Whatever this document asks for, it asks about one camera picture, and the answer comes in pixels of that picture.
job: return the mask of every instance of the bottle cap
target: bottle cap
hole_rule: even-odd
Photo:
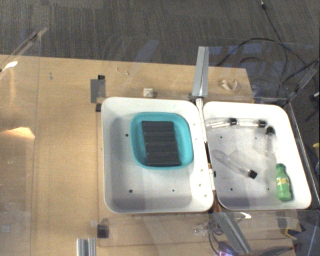
[[[258,175],[258,173],[256,173],[254,170],[249,170],[249,177],[252,179],[255,179]]]
[[[235,126],[238,122],[237,122],[237,119],[235,118],[229,118],[229,123],[230,123],[230,126]]]
[[[265,128],[267,126],[267,122],[263,120],[258,120],[258,127]]]
[[[274,129],[272,126],[269,126],[269,127],[266,129],[265,134],[276,134],[276,131],[275,131],[275,129]]]
[[[285,168],[285,165],[283,163],[277,163],[275,168]]]

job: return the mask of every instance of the green bottle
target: green bottle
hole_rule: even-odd
[[[289,201],[292,195],[289,178],[285,173],[285,166],[282,163],[278,163],[275,167],[277,172],[275,178],[277,196],[281,201]]]

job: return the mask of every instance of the metal bracket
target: metal bracket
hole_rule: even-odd
[[[77,256],[96,256],[96,239],[94,237],[76,240]]]
[[[104,218],[97,227],[97,237],[98,238],[108,238],[109,237],[109,221]]]
[[[209,48],[200,46],[196,58],[193,88],[190,99],[205,98],[208,95]]]
[[[252,252],[232,213],[218,212],[212,214],[212,216],[230,241],[233,249],[238,254],[242,255]]]
[[[106,79],[104,75],[98,75],[98,79],[91,79],[91,103],[97,103],[97,98],[106,97]]]

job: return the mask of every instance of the wooden tabletop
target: wooden tabletop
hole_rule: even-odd
[[[136,239],[139,232],[135,233],[134,226],[126,228],[125,224],[126,220],[132,224],[135,218],[137,223],[141,223],[139,216],[117,216],[107,209],[103,201],[101,118],[95,112],[96,105],[91,103],[90,80],[104,75],[107,97],[142,98],[143,88],[153,88],[159,99],[185,100],[192,91],[195,66],[24,57],[16,70],[11,74],[15,77],[15,83],[27,85],[26,81],[37,81],[35,76],[38,77],[35,129],[32,131],[35,134],[33,176],[31,173],[33,180],[30,180],[30,176],[26,180],[31,182],[32,190],[21,192],[27,193],[22,200],[31,213],[30,254],[75,255],[77,238],[96,237],[97,223],[103,218],[122,223],[123,230],[119,230],[120,226],[113,226],[110,232],[116,234],[118,229],[118,234],[123,234],[128,230]],[[210,67],[208,75],[207,101],[253,102],[245,69]],[[221,81],[230,78],[236,79],[239,86],[237,90],[227,91],[221,87]],[[5,129],[13,130],[23,126],[21,118],[16,118]],[[25,156],[26,151],[21,150],[17,154]],[[202,218],[191,217],[191,223],[198,223]],[[114,243],[97,242],[97,255],[213,255],[207,237],[193,237],[187,242],[183,242],[183,239],[171,242],[159,239],[157,234],[160,233],[156,230],[159,225],[150,223],[150,220],[152,218],[145,219],[144,227],[148,233],[142,232],[139,245],[130,244],[126,240],[130,236],[124,240],[118,237]],[[181,224],[190,223],[188,219],[177,221]],[[166,225],[172,226],[172,223],[168,221]],[[0,237],[1,246],[4,244],[2,239]],[[28,243],[28,237],[21,241]],[[292,246],[292,243],[290,239],[264,239],[252,241],[250,245],[252,249],[262,250],[277,245]],[[21,255],[21,249],[13,249],[14,246],[14,242],[8,243],[5,252],[15,255],[12,253],[14,251],[16,255]]]

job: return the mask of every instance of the clear plastic tube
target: clear plastic tube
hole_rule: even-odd
[[[251,179],[255,179],[258,175],[254,170],[247,167],[246,164],[242,162],[241,159],[235,153],[231,155],[226,155],[220,150],[214,150],[212,152],[212,155],[220,163],[224,164],[226,167],[228,167],[230,170],[234,171],[237,174],[243,175]]]
[[[275,129],[271,126],[266,129],[266,133],[264,135],[264,154],[269,158],[275,157],[277,162],[279,161],[278,139]]]
[[[264,128],[266,125],[266,121],[252,118],[221,117],[210,118],[205,121],[205,127],[209,131],[229,126]]]

